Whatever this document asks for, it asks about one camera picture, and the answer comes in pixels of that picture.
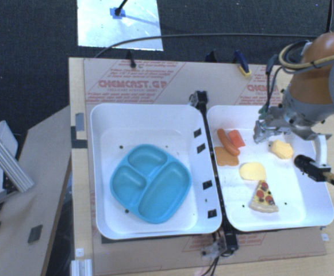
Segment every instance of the sausage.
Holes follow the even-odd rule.
[[[217,134],[219,141],[231,155],[237,156],[240,154],[240,150],[232,144],[223,129],[218,129]]]

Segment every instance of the wooden table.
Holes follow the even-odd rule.
[[[78,112],[85,112],[85,86],[84,86],[84,59],[70,59],[70,98],[71,98],[71,126],[72,126],[72,170],[74,175],[73,200],[74,200],[74,234],[75,248],[78,254],[76,259],[92,259],[93,240],[91,227],[90,188],[89,188],[89,163],[86,147],[81,142],[86,142],[86,122],[83,128],[76,130],[76,118]],[[278,89],[285,88],[290,76],[279,73],[277,79]],[[328,163],[334,172],[334,116],[327,119],[325,124],[317,125],[316,132],[331,133],[328,140]],[[334,204],[334,187],[329,185],[329,192]],[[218,265],[216,275],[334,275],[334,221],[321,231],[325,242],[327,255],[310,256],[293,259],[277,259],[271,261],[237,263]],[[142,272],[127,275],[201,275],[206,267],[194,267],[188,269],[176,269],[165,271]]]

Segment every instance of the pizza slice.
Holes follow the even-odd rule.
[[[278,206],[275,205],[269,185],[264,180],[259,181],[249,207],[263,213],[275,213],[278,211]]]

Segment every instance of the blue clip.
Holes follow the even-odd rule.
[[[233,63],[237,61],[240,63],[239,69],[242,74],[245,76],[251,75],[251,70],[248,68],[247,60],[239,50],[235,50],[235,58],[233,60]]]
[[[117,7],[109,9],[110,15],[116,19],[116,20],[121,20],[123,17],[126,17],[126,13],[124,9],[121,9],[121,13],[119,16],[116,15],[116,9]]]

